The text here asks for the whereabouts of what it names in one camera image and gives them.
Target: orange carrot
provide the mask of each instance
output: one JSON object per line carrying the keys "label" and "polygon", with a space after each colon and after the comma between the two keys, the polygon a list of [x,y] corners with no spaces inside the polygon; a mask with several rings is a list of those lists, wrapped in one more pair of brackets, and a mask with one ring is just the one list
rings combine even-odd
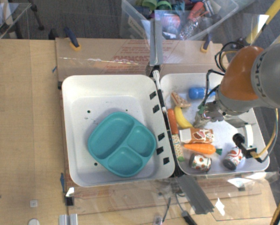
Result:
{"label": "orange carrot", "polygon": [[178,134],[177,120],[176,120],[176,117],[174,115],[174,110],[172,108],[168,109],[167,114],[168,114],[171,133],[172,134]]}
{"label": "orange carrot", "polygon": [[190,149],[195,152],[199,152],[202,154],[213,154],[218,153],[221,155],[222,149],[216,149],[213,145],[209,143],[191,143],[191,144],[184,144],[184,147]]}

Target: wooden table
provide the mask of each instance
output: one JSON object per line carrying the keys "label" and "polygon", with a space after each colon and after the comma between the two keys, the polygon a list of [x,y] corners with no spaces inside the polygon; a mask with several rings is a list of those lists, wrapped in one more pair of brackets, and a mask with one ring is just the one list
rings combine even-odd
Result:
{"label": "wooden table", "polygon": [[[0,225],[24,225],[32,218],[41,225],[57,225],[59,215],[68,213],[60,183],[65,156],[56,65],[55,41],[0,41]],[[256,183],[259,193],[221,199],[225,216],[215,209],[193,219],[197,224],[270,224],[276,208],[270,185],[265,179]],[[33,200],[37,207],[30,204]],[[194,214],[189,203],[182,206]],[[79,215],[78,220],[152,224],[165,210],[166,205],[106,211]],[[185,224],[180,216],[173,204],[164,224]]]}

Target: teal divided plate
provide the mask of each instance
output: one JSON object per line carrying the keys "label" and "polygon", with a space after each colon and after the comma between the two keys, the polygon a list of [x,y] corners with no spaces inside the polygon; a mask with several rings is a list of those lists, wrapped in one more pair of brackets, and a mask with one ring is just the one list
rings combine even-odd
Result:
{"label": "teal divided plate", "polygon": [[139,173],[155,148],[150,130],[124,112],[110,114],[88,139],[88,151],[94,159],[120,177]]}

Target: yellow banana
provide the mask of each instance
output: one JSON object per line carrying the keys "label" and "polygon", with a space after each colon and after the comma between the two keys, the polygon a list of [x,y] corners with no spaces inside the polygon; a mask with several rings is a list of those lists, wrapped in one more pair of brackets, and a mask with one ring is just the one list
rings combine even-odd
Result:
{"label": "yellow banana", "polygon": [[189,123],[188,120],[184,117],[182,109],[180,107],[176,106],[174,108],[174,115],[176,117],[177,124],[182,129],[193,127],[193,125],[191,123]]}

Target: dark floor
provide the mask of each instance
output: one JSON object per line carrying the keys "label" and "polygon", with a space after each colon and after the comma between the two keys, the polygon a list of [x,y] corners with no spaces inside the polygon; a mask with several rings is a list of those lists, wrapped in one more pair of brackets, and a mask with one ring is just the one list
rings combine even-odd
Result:
{"label": "dark floor", "polygon": [[[244,24],[244,18],[264,14],[274,1],[256,0],[249,7],[229,18],[214,31],[216,34],[214,42],[226,43],[243,37],[245,26],[249,26]],[[37,29],[37,21],[32,11],[28,11],[29,30],[24,31],[24,34],[28,34],[30,39],[48,39],[48,33],[53,28],[60,37],[64,37],[65,26],[74,30],[79,38],[119,38],[121,0],[34,0],[34,3],[38,7],[38,14],[45,30]],[[279,34],[280,11],[264,29],[255,45],[267,48]],[[274,110],[257,108],[255,112],[264,140],[268,142],[274,126]],[[268,171],[279,174],[271,183],[276,203],[280,201],[280,120],[278,132],[268,168]]]}

